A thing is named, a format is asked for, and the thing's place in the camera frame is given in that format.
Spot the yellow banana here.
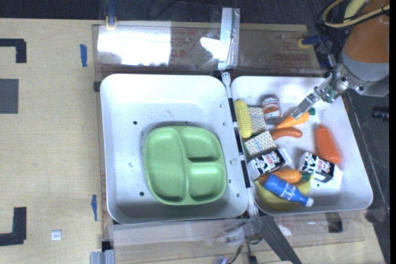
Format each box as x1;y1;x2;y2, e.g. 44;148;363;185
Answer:
254;177;313;211

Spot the cow print milk carton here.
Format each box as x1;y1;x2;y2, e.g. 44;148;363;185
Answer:
297;151;344;189
247;147;292;181

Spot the orange sausage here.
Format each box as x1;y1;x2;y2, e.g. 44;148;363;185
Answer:
270;127;303;141

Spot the orange carrot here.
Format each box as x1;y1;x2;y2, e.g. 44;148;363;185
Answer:
259;168;312;185
275;108;317;130

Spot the green divided plate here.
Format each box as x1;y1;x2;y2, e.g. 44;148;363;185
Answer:
144;126;228;207

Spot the yellow corn cob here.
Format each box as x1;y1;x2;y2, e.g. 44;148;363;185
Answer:
234;99;254;139

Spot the yellow patterned carton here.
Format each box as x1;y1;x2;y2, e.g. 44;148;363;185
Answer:
243;130;278;157

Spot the white and yellow packet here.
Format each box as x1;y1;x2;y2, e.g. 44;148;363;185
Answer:
247;106;267;135

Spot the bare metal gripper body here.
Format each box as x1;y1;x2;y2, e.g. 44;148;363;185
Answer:
314;70;351;103

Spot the white plastic tray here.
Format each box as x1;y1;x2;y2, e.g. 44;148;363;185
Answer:
230;75;374;216
99;73;249;224

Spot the orange bottle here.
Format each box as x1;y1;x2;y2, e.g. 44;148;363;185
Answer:
315;124;342;165

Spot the small can orange label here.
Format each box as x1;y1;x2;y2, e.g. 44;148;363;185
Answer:
262;96;283;126

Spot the blue bottle white cap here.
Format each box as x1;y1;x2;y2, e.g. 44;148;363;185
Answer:
263;174;315;208

